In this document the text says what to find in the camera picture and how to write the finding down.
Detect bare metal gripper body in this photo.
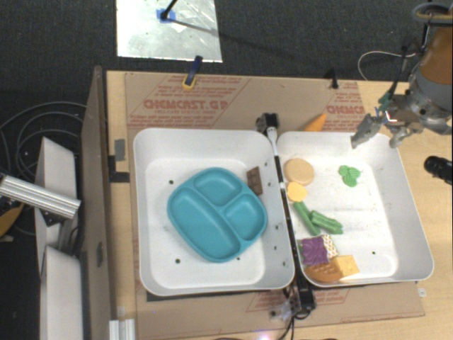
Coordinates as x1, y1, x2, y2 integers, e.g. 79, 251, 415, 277
380, 92, 453, 136

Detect green leaf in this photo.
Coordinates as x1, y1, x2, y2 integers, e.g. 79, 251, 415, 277
338, 164, 362, 188

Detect orange carrot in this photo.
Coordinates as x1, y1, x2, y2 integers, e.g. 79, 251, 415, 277
303, 112, 328, 133

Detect tan round biscuit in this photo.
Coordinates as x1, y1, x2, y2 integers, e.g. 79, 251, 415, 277
282, 157, 315, 187

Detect white plastic tray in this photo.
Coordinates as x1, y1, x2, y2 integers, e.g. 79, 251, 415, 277
275, 130, 436, 289
132, 127, 297, 297

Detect yellow scalloped toy piece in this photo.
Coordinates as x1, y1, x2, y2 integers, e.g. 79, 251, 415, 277
286, 181, 309, 203

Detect green bean bunch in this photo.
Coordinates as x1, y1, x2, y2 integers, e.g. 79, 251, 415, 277
310, 209, 345, 235

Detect thin black and white rod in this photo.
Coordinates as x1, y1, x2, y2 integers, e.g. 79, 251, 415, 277
267, 125, 309, 298

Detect single green bean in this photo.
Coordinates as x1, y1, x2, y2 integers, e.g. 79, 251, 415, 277
292, 200, 321, 237

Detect brown chocolate bar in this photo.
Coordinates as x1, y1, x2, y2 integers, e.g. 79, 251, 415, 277
245, 166, 265, 196

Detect white patterned cube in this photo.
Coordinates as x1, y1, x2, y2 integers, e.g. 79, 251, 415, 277
320, 233, 340, 261

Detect purple grapes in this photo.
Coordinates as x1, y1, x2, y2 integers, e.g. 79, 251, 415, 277
300, 236, 331, 267

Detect yellow cheese wedge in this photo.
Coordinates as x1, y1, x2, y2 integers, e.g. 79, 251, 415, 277
333, 254, 361, 280

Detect brown cardboard board red print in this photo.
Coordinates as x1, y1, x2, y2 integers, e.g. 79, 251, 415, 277
123, 71, 426, 332

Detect orange waffle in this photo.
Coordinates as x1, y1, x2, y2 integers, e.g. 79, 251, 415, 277
304, 261, 343, 284

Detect blue divided plate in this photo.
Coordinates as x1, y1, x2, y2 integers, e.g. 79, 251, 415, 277
166, 166, 268, 264

